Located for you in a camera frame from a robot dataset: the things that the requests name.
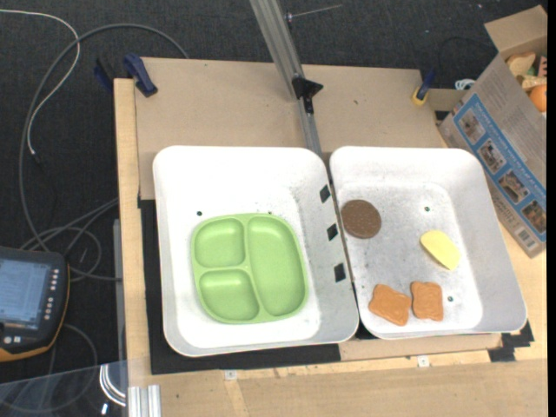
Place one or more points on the white plastic tray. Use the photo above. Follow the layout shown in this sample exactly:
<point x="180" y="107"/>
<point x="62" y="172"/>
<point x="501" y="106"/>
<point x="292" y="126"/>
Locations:
<point x="399" y="180"/>
<point x="243" y="180"/>

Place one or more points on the green divided plate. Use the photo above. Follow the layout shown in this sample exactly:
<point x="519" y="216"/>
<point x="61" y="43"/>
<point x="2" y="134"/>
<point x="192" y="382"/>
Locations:
<point x="273" y="267"/>

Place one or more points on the brown round biscuit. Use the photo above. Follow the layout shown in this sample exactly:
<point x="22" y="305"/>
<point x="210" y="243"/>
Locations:
<point x="361" y="219"/>

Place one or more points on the brown cardboard board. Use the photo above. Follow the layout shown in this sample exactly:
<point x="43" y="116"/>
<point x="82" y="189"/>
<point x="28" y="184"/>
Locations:
<point x="226" y="102"/>

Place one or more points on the orange toast slice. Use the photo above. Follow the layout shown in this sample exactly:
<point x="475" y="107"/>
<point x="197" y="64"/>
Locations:
<point x="427" y="301"/>
<point x="390" y="305"/>

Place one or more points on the yellow oval slice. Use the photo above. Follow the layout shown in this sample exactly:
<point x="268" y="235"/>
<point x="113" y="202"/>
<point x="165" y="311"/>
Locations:
<point x="441" y="250"/>

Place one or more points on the printed cardboard box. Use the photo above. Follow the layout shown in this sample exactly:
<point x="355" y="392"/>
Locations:
<point x="504" y="146"/>

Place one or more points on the beige toy bread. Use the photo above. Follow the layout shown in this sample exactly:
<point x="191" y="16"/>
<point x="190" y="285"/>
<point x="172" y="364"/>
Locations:
<point x="520" y="62"/>

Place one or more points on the orange toy fruit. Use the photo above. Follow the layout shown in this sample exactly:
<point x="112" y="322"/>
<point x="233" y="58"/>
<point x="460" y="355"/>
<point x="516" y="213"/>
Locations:
<point x="539" y="97"/>

